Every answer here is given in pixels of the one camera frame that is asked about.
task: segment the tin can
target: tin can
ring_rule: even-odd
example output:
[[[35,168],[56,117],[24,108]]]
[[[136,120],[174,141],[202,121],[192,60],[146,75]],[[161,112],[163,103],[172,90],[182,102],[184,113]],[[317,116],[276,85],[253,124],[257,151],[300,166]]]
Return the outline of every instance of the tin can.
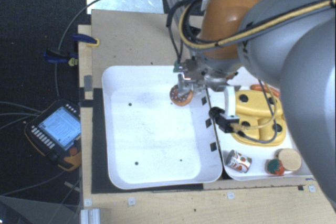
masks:
[[[232,169],[235,169],[241,173],[246,173],[252,163],[252,159],[239,153],[235,150],[231,150],[226,158],[225,164]]]

